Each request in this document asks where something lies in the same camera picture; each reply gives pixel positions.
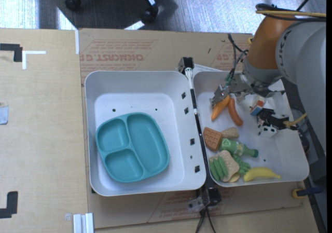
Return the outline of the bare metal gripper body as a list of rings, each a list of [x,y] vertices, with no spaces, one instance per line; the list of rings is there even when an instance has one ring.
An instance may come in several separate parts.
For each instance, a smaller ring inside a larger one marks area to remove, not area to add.
[[[257,94],[261,97],[267,97],[270,94],[269,85],[254,78],[248,73],[228,74],[225,78],[226,87],[230,93],[236,96],[245,96],[248,94]]]

